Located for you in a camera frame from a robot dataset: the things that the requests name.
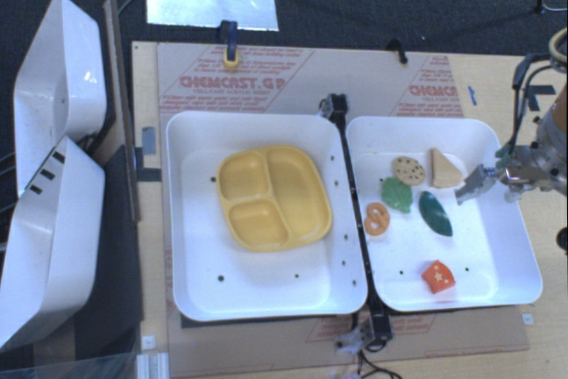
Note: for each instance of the dark green leaf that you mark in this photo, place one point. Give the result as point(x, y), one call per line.
point(436, 214)

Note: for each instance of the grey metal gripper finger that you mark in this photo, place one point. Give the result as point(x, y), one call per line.
point(475, 185)

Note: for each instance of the thin black rod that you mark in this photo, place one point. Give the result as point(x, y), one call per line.
point(355, 199)

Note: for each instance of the brown cardboard board red print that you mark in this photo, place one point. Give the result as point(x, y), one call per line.
point(310, 75)

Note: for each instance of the yellow divided plate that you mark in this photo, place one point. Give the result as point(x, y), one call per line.
point(273, 197)

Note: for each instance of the light green lettuce leaf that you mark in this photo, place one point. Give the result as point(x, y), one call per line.
point(396, 194)

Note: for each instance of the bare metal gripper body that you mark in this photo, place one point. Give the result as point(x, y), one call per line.
point(539, 166)

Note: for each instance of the orange pretzel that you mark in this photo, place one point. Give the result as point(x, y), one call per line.
point(377, 219)

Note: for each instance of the white plastic tray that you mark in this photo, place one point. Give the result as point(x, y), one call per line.
point(488, 257)
point(266, 279)

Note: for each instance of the beige bread wedge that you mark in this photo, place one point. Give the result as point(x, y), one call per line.
point(445, 173)

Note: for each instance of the brown chocolate chip biscuit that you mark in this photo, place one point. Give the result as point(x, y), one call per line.
point(408, 171)

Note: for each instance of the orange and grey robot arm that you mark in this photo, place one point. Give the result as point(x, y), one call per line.
point(560, 111)

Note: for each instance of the orange packet with stars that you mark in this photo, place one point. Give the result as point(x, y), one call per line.
point(438, 277)

